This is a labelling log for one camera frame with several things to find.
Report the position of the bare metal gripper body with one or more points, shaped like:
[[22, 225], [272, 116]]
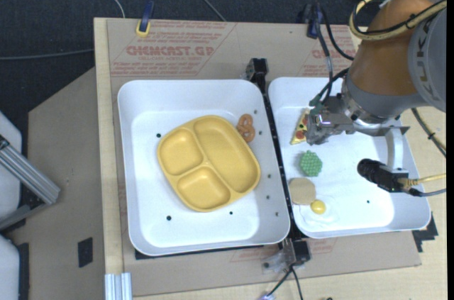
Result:
[[337, 117]]

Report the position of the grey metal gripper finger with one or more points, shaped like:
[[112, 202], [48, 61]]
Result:
[[326, 137], [313, 133]]

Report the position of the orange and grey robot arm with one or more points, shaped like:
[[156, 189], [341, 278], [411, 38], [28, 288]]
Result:
[[383, 68]]

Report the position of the pizza slice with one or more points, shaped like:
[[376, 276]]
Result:
[[300, 130]]

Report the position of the green grapes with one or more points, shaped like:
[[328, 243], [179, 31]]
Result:
[[311, 164]]

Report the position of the thin black rod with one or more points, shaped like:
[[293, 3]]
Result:
[[277, 149]]

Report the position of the white plastic tray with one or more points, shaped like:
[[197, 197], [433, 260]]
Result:
[[354, 185], [149, 164]]

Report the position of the tan round biscuit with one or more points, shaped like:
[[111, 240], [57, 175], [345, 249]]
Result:
[[301, 190]]

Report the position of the orange pretzel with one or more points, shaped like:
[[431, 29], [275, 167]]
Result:
[[247, 131]]

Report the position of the white fried egg yellow yolk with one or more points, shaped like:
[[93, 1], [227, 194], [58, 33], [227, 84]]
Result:
[[318, 207]]

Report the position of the yellow divided plate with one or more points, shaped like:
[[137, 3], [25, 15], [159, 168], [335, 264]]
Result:
[[209, 164]]

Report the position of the brown cardboard board red print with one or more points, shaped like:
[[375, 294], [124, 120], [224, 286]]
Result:
[[213, 54]]

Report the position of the black cylinder on white bracket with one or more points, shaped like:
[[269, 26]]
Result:
[[376, 172]]

